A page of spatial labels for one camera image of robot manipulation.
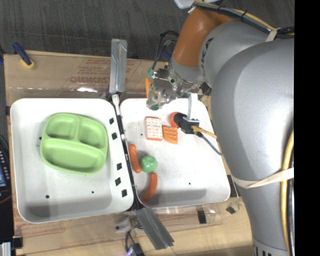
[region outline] orange waffle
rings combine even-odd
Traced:
[[[162,126],[163,138],[172,144],[178,144],[178,129],[170,126]]]

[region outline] dark floor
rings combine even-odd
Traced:
[[[295,26],[295,0],[224,0],[274,27]],[[0,44],[27,50],[110,56],[111,40],[128,43],[128,58],[153,60],[159,35],[180,32],[188,9],[174,0],[1,0]],[[7,137],[5,81],[0,68],[0,135]]]

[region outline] orange toy sausage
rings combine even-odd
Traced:
[[[151,172],[149,176],[149,187],[142,197],[143,201],[149,201],[156,193],[158,186],[158,175],[155,172]]]
[[[128,147],[129,150],[129,157],[131,161],[131,165],[133,170],[138,174],[141,173],[142,168],[140,166],[138,156],[137,156],[137,148],[135,144],[130,144]]]

